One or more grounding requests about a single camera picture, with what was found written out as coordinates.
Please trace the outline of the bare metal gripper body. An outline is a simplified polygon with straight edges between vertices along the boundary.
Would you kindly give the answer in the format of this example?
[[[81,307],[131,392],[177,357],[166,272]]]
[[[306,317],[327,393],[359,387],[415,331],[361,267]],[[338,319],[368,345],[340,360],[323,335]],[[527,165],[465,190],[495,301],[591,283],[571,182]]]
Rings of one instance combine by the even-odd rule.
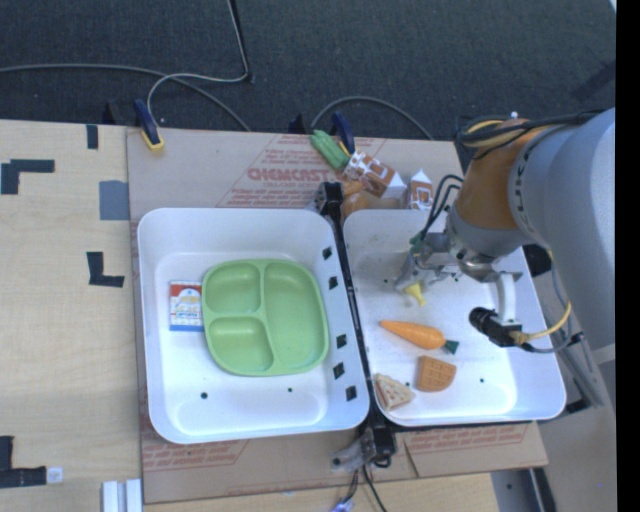
[[[415,258],[416,282],[425,270],[447,275],[462,273],[480,283],[498,279],[497,262],[523,244],[518,230],[445,230],[418,238],[410,251]]]

